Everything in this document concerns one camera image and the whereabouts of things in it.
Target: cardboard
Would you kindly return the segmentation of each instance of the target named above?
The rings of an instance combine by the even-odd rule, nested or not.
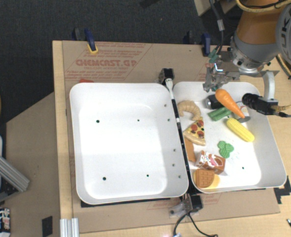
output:
[[[63,41],[65,99],[73,217],[80,233],[173,224],[169,208],[179,198],[82,207],[76,192],[73,132],[69,92],[82,79],[94,82],[157,82],[163,68],[173,68],[174,84],[204,81],[207,57],[197,45],[97,42],[98,54],[90,54],[84,41]],[[201,194],[204,208],[194,220],[214,220],[279,213],[273,189]]]

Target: toy corn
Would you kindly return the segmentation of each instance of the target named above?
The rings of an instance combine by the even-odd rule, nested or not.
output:
[[[252,142],[255,139],[254,135],[235,118],[229,118],[226,124],[236,135],[246,142]]]

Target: toy pizza slice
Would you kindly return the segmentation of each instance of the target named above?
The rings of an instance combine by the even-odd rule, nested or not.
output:
[[[200,117],[197,121],[193,122],[184,132],[183,135],[186,139],[197,145],[205,146],[205,129],[204,119]]]

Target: orange carrot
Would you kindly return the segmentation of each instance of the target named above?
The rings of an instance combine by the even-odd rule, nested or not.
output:
[[[245,118],[237,103],[232,99],[229,92],[227,92],[225,89],[217,89],[215,91],[215,98],[231,112],[235,113],[243,119]]]

